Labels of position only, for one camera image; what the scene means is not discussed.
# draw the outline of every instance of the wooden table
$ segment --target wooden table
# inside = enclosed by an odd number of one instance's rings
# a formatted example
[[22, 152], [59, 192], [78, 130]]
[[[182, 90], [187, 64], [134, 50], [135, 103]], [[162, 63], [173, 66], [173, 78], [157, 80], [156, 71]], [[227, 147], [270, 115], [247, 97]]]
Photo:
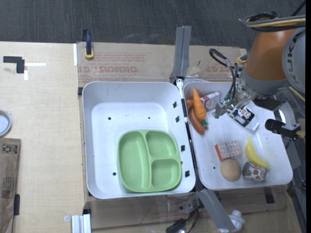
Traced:
[[[0, 108], [12, 115], [5, 136], [21, 139], [17, 193], [19, 215], [15, 233], [69, 233], [71, 215], [81, 215], [85, 203], [80, 129], [78, 71], [73, 44], [0, 42], [2, 56], [20, 56], [28, 80], [16, 65], [0, 62]], [[300, 232], [292, 200], [283, 210], [245, 214], [242, 233]], [[172, 223], [97, 230], [96, 232], [164, 232]], [[210, 218], [193, 232], [218, 230]]]

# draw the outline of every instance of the yellow banana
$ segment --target yellow banana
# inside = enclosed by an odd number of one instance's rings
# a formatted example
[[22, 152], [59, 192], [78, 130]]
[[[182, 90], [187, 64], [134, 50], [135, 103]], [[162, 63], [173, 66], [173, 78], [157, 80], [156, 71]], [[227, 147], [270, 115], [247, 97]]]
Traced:
[[251, 138], [248, 137], [247, 138], [247, 144], [245, 146], [245, 154], [246, 157], [248, 158], [249, 162], [258, 165], [258, 166], [262, 166], [266, 169], [269, 168], [268, 163], [266, 163], [264, 160], [262, 160], [257, 154], [256, 151], [254, 149], [254, 146], [251, 142]]

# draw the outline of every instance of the brown ball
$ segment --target brown ball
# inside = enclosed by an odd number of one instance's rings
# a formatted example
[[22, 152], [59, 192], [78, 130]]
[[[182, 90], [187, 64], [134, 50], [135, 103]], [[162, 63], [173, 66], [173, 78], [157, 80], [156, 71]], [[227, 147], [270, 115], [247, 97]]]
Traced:
[[222, 176], [229, 181], [236, 181], [242, 173], [239, 163], [234, 159], [225, 159], [220, 163]]

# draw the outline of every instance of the green plate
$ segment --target green plate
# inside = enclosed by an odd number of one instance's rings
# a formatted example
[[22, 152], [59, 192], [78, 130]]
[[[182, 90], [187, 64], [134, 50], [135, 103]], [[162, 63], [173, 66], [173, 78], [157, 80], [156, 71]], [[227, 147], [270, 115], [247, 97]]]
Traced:
[[124, 133], [118, 142], [122, 184], [133, 192], [173, 189], [181, 179], [180, 156], [173, 136], [159, 130]]

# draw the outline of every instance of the brown paper bag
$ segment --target brown paper bag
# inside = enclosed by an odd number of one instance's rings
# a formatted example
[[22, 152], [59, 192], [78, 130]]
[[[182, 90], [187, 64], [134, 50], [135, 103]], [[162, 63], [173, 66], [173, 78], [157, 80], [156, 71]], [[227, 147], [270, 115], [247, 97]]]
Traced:
[[20, 139], [0, 138], [0, 233], [11, 233]]

